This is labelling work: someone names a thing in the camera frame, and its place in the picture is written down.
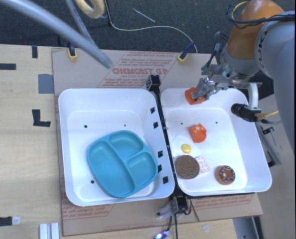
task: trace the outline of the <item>cardboard sheet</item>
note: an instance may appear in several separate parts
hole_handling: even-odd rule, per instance
[[[144,88],[149,75],[160,75],[161,92],[167,88],[195,87],[201,77],[200,68],[210,57],[209,54],[188,54],[184,62],[179,62],[178,53],[113,50],[104,52],[114,64],[111,70],[105,69],[82,50],[78,49],[78,57],[75,60],[69,59],[66,48],[52,50],[65,236],[166,226],[168,220],[157,219],[155,213],[168,203],[168,198],[94,207],[73,205],[65,194],[58,114],[60,93],[70,88]],[[256,216],[263,213],[257,194],[203,197],[192,199],[192,204],[191,214],[180,216],[178,223]]]

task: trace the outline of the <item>wooden table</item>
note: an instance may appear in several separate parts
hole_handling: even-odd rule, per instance
[[[62,237],[54,95],[38,91],[38,75],[53,74],[51,47],[38,47],[36,59],[31,46],[0,45],[0,63],[16,64],[15,71],[0,70],[0,217],[20,217],[19,225],[0,227],[0,238],[38,238],[44,223],[59,223]],[[41,120],[50,121],[50,127],[33,126],[34,109],[41,110]],[[202,229],[205,224],[208,232]],[[151,239],[164,229],[69,238]],[[236,239],[233,220],[178,225],[178,236]]]

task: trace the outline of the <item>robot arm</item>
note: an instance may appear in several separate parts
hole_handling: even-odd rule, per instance
[[[235,20],[235,9],[244,3],[246,6]],[[229,37],[220,32],[215,34],[213,53],[201,69],[204,78],[200,79],[191,97],[208,100],[211,95],[230,87],[248,89],[255,94],[249,80],[262,70],[274,81],[278,110],[295,151],[295,12],[284,12],[270,0],[246,0],[231,6],[228,13],[235,25]],[[214,57],[216,65],[211,64]],[[250,96],[251,112],[257,109],[255,98],[258,99]]]

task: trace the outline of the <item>white tray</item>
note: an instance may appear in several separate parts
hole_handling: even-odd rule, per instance
[[[154,96],[144,89],[68,89],[59,96],[59,116],[68,199],[93,206],[168,197],[175,182]],[[162,170],[146,188],[126,198],[103,191],[87,163],[87,149],[115,131],[137,134]]]
[[[242,92],[236,89],[220,91],[202,104],[190,105],[184,96],[186,89],[166,89],[161,94],[163,114],[172,157],[184,153],[182,144],[192,147],[190,155],[202,157],[207,163],[205,172],[193,179],[178,176],[178,186],[190,196],[210,196],[262,192],[269,189],[272,178],[254,123],[232,114],[235,103],[248,104]],[[206,139],[194,143],[189,127],[201,123],[207,130]],[[230,185],[221,185],[215,179],[215,169],[229,165],[236,173]]]

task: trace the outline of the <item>blue plate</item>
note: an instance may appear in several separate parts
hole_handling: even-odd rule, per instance
[[[87,160],[97,182],[117,198],[147,187],[158,174],[157,162],[147,145],[127,130],[96,140],[88,148]]]

